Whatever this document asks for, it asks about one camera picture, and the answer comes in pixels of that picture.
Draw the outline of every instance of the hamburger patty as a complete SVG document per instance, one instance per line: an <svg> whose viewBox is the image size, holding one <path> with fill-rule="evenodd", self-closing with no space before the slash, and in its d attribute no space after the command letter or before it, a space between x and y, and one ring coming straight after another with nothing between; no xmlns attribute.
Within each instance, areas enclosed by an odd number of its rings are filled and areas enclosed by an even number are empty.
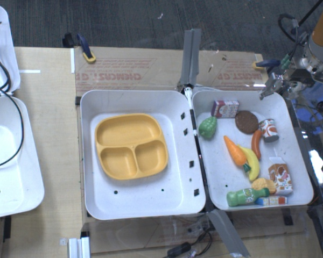
<svg viewBox="0 0 323 258"><path fill-rule="evenodd" d="M253 134L258 129L258 119L249 111L239 111L235 121L237 128L245 134Z"/></svg>

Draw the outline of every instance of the carrot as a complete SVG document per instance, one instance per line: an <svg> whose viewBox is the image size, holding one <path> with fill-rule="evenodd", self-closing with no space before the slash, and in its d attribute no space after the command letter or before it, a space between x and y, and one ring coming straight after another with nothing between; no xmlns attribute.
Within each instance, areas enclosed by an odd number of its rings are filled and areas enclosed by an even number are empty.
<svg viewBox="0 0 323 258"><path fill-rule="evenodd" d="M256 154L257 158L261 158L261 151L259 150L259 140L262 136L262 131L260 129L257 129L251 138L251 149Z"/></svg>
<svg viewBox="0 0 323 258"><path fill-rule="evenodd" d="M247 162L247 157L244 154L244 152L226 135L224 136L224 141L228 149L228 152L230 153L235 164L240 167L243 167L243 165Z"/></svg>

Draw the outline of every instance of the dark gray carpet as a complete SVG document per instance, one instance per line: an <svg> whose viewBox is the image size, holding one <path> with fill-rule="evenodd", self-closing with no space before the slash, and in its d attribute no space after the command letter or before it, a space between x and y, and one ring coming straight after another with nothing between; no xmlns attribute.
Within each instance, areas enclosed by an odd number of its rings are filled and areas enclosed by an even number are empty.
<svg viewBox="0 0 323 258"><path fill-rule="evenodd" d="M317 1L0 0L0 5L9 14L15 46L62 47L66 32L75 41L80 32L90 46L183 49L184 30L201 28L201 49L282 59L293 42L278 27L279 15L300 21ZM311 32L322 10L323 3L301 28Z"/></svg>

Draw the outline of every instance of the carrot top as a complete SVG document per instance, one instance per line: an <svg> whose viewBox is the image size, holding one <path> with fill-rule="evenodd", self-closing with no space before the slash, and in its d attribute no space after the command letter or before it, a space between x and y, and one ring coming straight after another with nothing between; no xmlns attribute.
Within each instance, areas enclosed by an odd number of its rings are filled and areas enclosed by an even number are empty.
<svg viewBox="0 0 323 258"><path fill-rule="evenodd" d="M228 152L230 153L232 159L234 160L235 164L243 167L243 165L247 161L247 157L244 152L233 142L231 141L226 135L224 136L224 141Z"/></svg>

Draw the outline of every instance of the wooden table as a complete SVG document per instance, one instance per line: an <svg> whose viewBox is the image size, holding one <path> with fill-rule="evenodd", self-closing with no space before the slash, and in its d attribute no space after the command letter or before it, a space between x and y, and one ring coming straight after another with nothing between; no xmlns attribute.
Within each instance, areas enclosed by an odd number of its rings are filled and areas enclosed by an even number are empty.
<svg viewBox="0 0 323 258"><path fill-rule="evenodd" d="M12 215L11 238L2 257L67 257L67 239L79 238L83 225L79 135L75 105L75 75L71 50L16 47L21 86L15 96L29 112L45 187L43 202L34 210ZM243 239L252 257L321 257L312 221L301 212L298 233ZM163 257L165 249L146 249L95 257ZM222 241L207 257L231 257Z"/></svg>

